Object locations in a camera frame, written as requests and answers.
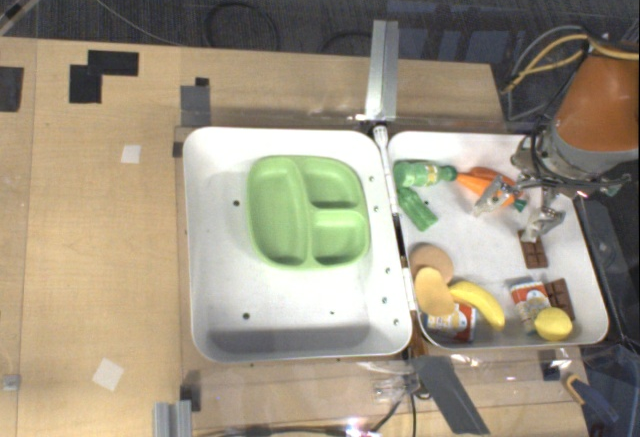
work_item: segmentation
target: green plate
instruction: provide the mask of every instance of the green plate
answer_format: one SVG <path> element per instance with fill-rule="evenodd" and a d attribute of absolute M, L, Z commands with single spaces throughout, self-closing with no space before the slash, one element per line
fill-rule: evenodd
<path fill-rule="evenodd" d="M 348 265 L 369 250 L 369 219 L 356 173 L 316 156 L 271 156 L 249 172 L 251 241 L 271 265 Z"/>

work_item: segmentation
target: green bottle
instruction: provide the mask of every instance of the green bottle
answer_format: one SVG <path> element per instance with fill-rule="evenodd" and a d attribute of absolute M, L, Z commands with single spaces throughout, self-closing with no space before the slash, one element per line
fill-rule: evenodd
<path fill-rule="evenodd" d="M 393 166 L 396 187 L 431 186 L 439 181 L 453 181 L 458 176 L 454 167 L 439 167 L 430 162 L 400 161 Z"/>
<path fill-rule="evenodd" d="M 438 217 L 411 188 L 398 188 L 398 204 L 420 231 L 426 231 L 438 221 Z"/>

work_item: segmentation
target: banana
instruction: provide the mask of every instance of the banana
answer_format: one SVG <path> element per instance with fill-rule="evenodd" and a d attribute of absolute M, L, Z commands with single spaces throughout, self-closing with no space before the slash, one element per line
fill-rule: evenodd
<path fill-rule="evenodd" d="M 469 281 L 456 282 L 449 288 L 453 299 L 475 307 L 495 330 L 504 328 L 504 311 L 495 297 L 486 289 Z"/>

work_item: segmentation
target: wooden table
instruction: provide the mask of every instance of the wooden table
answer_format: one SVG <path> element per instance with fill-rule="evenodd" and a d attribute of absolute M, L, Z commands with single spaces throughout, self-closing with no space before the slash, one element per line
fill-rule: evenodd
<path fill-rule="evenodd" d="M 70 104 L 69 66 L 89 49 L 138 52 L 139 75 L 103 77 L 102 104 Z M 22 379 L 0 392 L 0 435 L 151 435 L 153 404 L 177 401 L 194 376 L 209 400 L 196 435 L 388 410 L 372 394 L 380 375 L 354 361 L 204 361 L 184 339 L 180 295 L 180 87 L 209 78 L 216 125 L 349 128 L 367 59 L 0 38 L 0 66 L 25 69 L 20 111 L 0 113 L 0 374 Z M 401 61 L 398 114 L 407 127 L 503 129 L 486 65 Z M 122 163 L 126 145 L 141 147 L 139 163 Z M 583 374 L 577 350 L 565 352 Z M 105 358 L 123 368 L 113 391 L 92 381 Z M 467 359 L 457 371 L 493 435 L 584 434 L 535 353 Z M 433 402 L 418 409 L 421 432 L 449 435 Z M 407 411 L 385 435 L 408 434 Z"/>

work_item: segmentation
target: white tray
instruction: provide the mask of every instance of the white tray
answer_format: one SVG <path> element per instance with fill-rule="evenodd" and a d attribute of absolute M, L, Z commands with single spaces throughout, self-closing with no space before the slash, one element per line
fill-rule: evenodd
<path fill-rule="evenodd" d="M 254 251 L 246 182 L 255 161 L 322 156 L 362 184 L 371 246 L 357 263 L 275 268 Z M 202 128 L 184 145 L 193 339 L 223 362 L 390 355 L 411 335 L 377 147 L 352 131 Z"/>
<path fill-rule="evenodd" d="M 516 178 L 511 165 L 521 136 L 461 133 L 404 132 L 389 144 L 392 163 L 400 160 L 431 160 L 453 165 L 460 172 L 474 166 L 493 168 Z M 513 348 L 552 345 L 537 335 L 526 335 L 516 314 L 508 289 L 510 280 L 530 276 L 549 282 L 563 277 L 567 281 L 575 312 L 574 330 L 555 346 L 586 345 L 604 338 L 609 324 L 607 311 L 596 280 L 577 214 L 571 200 L 559 197 L 554 208 L 567 212 L 564 223 L 542 237 L 549 267 L 529 270 L 525 267 L 516 232 L 523 229 L 530 210 L 539 207 L 540 189 L 531 191 L 531 200 L 523 213 L 513 207 L 498 208 L 479 217 L 471 214 L 478 196 L 457 183 L 419 188 L 439 221 L 420 232 L 402 215 L 405 246 L 410 252 L 418 243 L 432 243 L 444 249 L 453 260 L 456 278 L 475 282 L 490 291 L 505 309 L 506 326 L 494 332 L 482 317 L 471 344 L 456 344 L 429 336 L 433 343 L 446 348 Z"/>

